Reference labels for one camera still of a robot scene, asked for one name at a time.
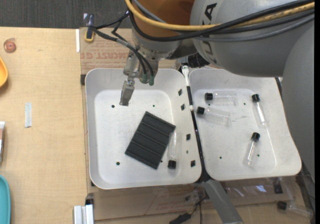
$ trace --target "gray cable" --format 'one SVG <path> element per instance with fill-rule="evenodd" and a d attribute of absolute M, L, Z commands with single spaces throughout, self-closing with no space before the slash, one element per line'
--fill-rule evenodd
<path fill-rule="evenodd" d="M 163 21 L 162 19 L 160 19 L 159 17 L 157 17 L 156 15 L 154 15 L 153 13 L 151 13 L 149 10 L 147 10 L 144 6 L 142 6 L 138 0 L 133 0 L 134 3 L 138 6 L 139 9 L 141 9 L 143 12 L 145 12 L 147 15 L 149 15 L 150 17 L 152 17 L 153 19 L 155 19 L 158 22 L 161 23 L 165 23 L 165 21 Z"/>
<path fill-rule="evenodd" d="M 275 36 L 284 32 L 287 32 L 289 30 L 292 30 L 296 27 L 299 27 L 303 24 L 306 24 L 310 22 L 312 19 L 314 19 L 315 16 L 310 16 L 307 17 L 306 19 L 303 19 L 297 23 L 294 23 L 288 27 L 284 27 L 282 29 L 267 33 L 267 34 L 261 34 L 261 35 L 254 35 L 250 37 L 244 37 L 244 38 L 205 38 L 205 37 L 195 37 L 195 39 L 201 40 L 201 41 L 206 41 L 206 42 L 243 42 L 243 41 L 254 41 L 254 40 L 260 40 L 260 39 L 265 39 L 271 36 Z"/>

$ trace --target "clear plastic tube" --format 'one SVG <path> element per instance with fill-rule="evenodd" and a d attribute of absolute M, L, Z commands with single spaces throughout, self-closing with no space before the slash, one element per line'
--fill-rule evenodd
<path fill-rule="evenodd" d="M 253 168 L 259 153 L 259 139 L 260 134 L 254 132 L 251 136 L 250 143 L 245 152 L 245 158 L 243 160 L 244 165 Z"/>
<path fill-rule="evenodd" d="M 177 166 L 177 162 L 180 158 L 180 143 L 181 143 L 181 136 L 180 134 L 173 132 L 170 135 L 169 145 L 168 145 L 168 168 L 175 169 Z"/>
<path fill-rule="evenodd" d="M 213 107 L 198 107 L 197 115 L 203 116 L 205 119 L 209 121 L 213 121 L 215 123 L 223 124 L 225 126 L 230 125 L 230 113 L 227 111 L 223 111 Z"/>
<path fill-rule="evenodd" d="M 258 126 L 266 127 L 267 119 L 266 119 L 259 95 L 258 94 L 252 95 L 252 101 L 253 101 L 253 107 L 254 107 L 253 108 L 254 116 Z"/>
<path fill-rule="evenodd" d="M 284 210 L 284 211 L 298 214 L 300 216 L 308 218 L 309 220 L 311 220 L 313 218 L 314 212 L 312 209 L 307 208 L 303 205 L 296 204 L 294 201 L 289 201 L 289 202 L 278 201 L 276 205 L 277 205 L 278 209 L 280 209 L 280 210 Z"/>
<path fill-rule="evenodd" d="M 206 101 L 212 100 L 215 104 L 237 104 L 237 93 L 235 91 L 214 91 L 212 93 L 205 93 Z"/>

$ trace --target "vial cap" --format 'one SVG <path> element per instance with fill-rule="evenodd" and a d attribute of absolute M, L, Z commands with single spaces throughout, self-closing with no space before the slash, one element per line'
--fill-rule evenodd
<path fill-rule="evenodd" d="M 284 201 L 278 201 L 276 206 L 278 209 L 285 210 L 287 208 L 287 203 Z"/>
<path fill-rule="evenodd" d="M 212 100 L 214 98 L 212 93 L 205 93 L 204 96 L 205 100 Z"/>
<path fill-rule="evenodd" d="M 258 142 L 260 139 L 260 134 L 257 132 L 252 133 L 251 139 L 253 139 L 255 142 Z"/>
<path fill-rule="evenodd" d="M 176 164 L 177 162 L 176 161 L 173 161 L 173 160 L 169 160 L 168 162 L 168 168 L 169 169 L 175 169 L 176 168 Z"/>
<path fill-rule="evenodd" d="M 254 94 L 254 95 L 252 95 L 252 101 L 253 101 L 254 103 L 256 103 L 256 102 L 260 102 L 259 95 L 258 95 L 258 94 Z"/>
<path fill-rule="evenodd" d="M 197 111 L 197 114 L 200 114 L 200 115 L 204 115 L 205 114 L 204 113 L 205 109 L 203 107 L 201 107 L 201 106 L 198 106 L 196 111 Z"/>

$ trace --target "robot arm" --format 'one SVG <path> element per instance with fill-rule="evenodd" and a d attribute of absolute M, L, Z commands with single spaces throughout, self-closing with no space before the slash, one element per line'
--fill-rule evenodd
<path fill-rule="evenodd" d="M 314 179 L 315 0 L 126 0 L 126 3 L 135 46 L 153 70 L 152 76 L 150 69 L 143 72 L 142 66 L 138 67 L 135 77 L 144 83 L 154 78 L 161 59 L 196 53 L 206 62 L 238 75 L 282 77 L 288 126 Z M 132 73 L 132 67 L 126 72 Z"/>

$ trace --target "wooden table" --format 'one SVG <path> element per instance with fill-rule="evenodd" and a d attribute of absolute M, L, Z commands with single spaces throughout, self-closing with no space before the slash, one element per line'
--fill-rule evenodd
<path fill-rule="evenodd" d="M 72 223 L 72 209 L 84 205 L 87 173 L 80 54 L 71 29 L 0 28 L 0 43 L 15 38 L 13 53 L 0 45 L 8 81 L 0 88 L 0 121 L 6 123 L 0 174 L 9 183 L 12 224 Z M 32 103 L 32 126 L 24 107 Z M 301 193 L 297 201 L 303 204 Z M 245 223 L 308 223 L 278 213 L 274 203 L 237 206 Z M 204 210 L 204 223 L 220 223 Z M 97 223 L 168 223 L 177 213 L 110 219 Z M 199 211 L 188 223 L 199 223 Z"/>

